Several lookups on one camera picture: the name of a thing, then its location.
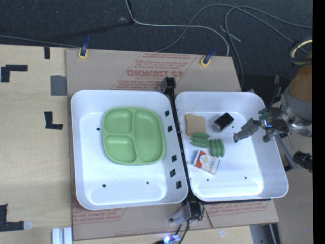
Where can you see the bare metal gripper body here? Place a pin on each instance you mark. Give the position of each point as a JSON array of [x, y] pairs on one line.
[[279, 124]]

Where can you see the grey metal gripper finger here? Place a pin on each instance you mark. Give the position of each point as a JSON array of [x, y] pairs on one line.
[[245, 135], [250, 124]]

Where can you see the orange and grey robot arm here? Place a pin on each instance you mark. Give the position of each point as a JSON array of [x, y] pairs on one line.
[[299, 93]]

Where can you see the black can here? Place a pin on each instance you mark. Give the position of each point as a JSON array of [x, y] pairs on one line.
[[223, 121]]

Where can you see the green pea pod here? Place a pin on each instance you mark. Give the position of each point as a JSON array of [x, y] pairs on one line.
[[217, 147], [200, 139]]

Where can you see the white plastic tray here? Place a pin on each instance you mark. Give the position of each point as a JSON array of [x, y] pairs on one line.
[[127, 184], [241, 166]]

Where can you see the white and orange carton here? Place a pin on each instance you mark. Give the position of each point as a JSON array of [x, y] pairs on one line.
[[206, 162]]

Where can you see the tan bread slice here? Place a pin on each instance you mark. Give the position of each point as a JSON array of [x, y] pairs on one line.
[[195, 124]]

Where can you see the thin black rod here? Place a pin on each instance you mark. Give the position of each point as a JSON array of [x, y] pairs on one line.
[[180, 141]]

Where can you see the green divided plate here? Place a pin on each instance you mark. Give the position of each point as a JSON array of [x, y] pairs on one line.
[[147, 136]]

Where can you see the brown cardboard board, red print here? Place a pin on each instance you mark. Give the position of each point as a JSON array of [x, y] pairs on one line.
[[101, 70]]

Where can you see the black cylinder on white bracket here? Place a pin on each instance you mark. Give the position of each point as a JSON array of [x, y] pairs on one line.
[[303, 160]]

